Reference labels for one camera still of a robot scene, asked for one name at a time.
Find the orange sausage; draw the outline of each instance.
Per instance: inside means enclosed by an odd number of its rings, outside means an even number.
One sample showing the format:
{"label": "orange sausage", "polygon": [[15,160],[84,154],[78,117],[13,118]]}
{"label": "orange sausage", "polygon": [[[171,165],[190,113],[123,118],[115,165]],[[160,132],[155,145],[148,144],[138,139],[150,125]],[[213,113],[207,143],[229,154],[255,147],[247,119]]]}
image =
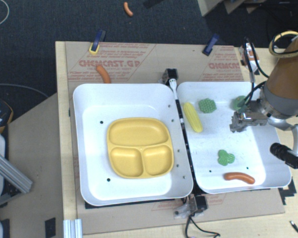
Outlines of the orange sausage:
{"label": "orange sausage", "polygon": [[107,84],[111,83],[110,77],[109,77],[107,71],[104,69],[103,66],[98,65],[98,66],[96,67],[96,70],[97,70],[98,73],[101,75],[101,77],[102,77],[104,83],[107,83]]}
{"label": "orange sausage", "polygon": [[133,12],[129,9],[127,2],[124,2],[124,10],[128,16],[132,17],[134,15]]}
{"label": "orange sausage", "polygon": [[226,174],[224,174],[224,179],[225,180],[233,180],[233,179],[242,180],[248,184],[255,183],[255,179],[253,177],[251,177],[248,174],[240,173],[240,172],[226,173]]}

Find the black floor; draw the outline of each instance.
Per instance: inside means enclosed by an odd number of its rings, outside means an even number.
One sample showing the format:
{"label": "black floor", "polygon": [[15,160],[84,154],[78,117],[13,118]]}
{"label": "black floor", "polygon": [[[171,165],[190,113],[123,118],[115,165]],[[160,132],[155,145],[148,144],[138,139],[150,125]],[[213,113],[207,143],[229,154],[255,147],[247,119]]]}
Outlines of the black floor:
{"label": "black floor", "polygon": [[[197,0],[4,1],[10,12],[0,25],[0,83],[48,96],[56,92],[55,41],[93,41],[98,28],[106,30],[107,42],[206,44],[217,33],[219,45],[238,47],[248,37],[263,48],[277,33],[298,31],[298,0],[268,0],[251,14],[243,7],[227,14],[220,3],[205,17]],[[132,18],[123,11],[125,1]],[[0,2],[0,21],[6,12]],[[14,119],[45,99],[16,86],[0,86],[0,98]]]}

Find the yellow corn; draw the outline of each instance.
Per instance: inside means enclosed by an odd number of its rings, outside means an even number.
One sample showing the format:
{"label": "yellow corn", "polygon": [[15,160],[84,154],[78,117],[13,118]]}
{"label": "yellow corn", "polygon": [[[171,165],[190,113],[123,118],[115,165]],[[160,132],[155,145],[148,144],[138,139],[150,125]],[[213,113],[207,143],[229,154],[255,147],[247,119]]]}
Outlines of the yellow corn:
{"label": "yellow corn", "polygon": [[202,132],[203,127],[200,121],[200,118],[198,116],[198,113],[196,112],[194,106],[190,102],[186,102],[183,105],[184,114],[190,124],[190,126],[193,128],[195,132]]}

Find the yellow plate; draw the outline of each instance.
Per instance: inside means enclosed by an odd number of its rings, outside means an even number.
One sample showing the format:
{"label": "yellow plate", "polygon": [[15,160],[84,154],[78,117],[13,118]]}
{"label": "yellow plate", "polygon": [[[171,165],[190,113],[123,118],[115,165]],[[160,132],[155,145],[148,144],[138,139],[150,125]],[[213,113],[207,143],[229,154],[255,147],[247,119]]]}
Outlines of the yellow plate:
{"label": "yellow plate", "polygon": [[113,170],[124,178],[162,176],[173,167],[173,148],[167,127],[153,118],[125,118],[107,130]]}

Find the white tray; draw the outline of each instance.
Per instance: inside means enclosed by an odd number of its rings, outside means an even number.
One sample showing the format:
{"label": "white tray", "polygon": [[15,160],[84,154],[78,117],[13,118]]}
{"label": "white tray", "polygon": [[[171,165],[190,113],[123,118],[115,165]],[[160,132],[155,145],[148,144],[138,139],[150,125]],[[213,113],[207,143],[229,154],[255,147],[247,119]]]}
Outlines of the white tray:
{"label": "white tray", "polygon": [[[234,110],[232,100],[246,96],[251,89],[249,82],[184,82],[177,92],[181,104],[192,103],[204,130],[196,133],[186,117],[187,132],[194,173],[198,186],[207,193],[283,187],[291,181],[289,167],[270,153],[270,146],[280,142],[276,129],[271,125],[249,126],[243,132],[231,132],[229,124]],[[259,90],[253,99],[258,98]],[[217,109],[202,113],[198,102],[209,98]],[[226,150],[235,155],[235,161],[227,166],[218,163],[218,151]],[[249,185],[240,180],[224,180],[224,173],[242,172],[255,178]]]}
{"label": "white tray", "polygon": [[[162,84],[83,84],[73,94],[80,189],[95,206],[183,198],[193,181],[171,89]],[[112,169],[107,153],[109,124],[121,118],[162,121],[174,150],[172,170],[156,178],[128,179]]]}

